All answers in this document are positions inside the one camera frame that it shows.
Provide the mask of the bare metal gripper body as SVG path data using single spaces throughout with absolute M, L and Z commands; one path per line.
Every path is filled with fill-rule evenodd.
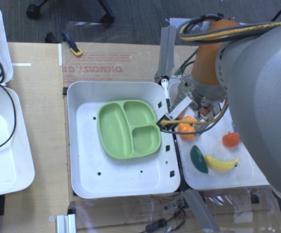
M 219 84 L 181 80 L 178 85 L 178 108 L 190 108 L 194 117 L 208 123 L 219 121 L 225 112 L 225 89 Z

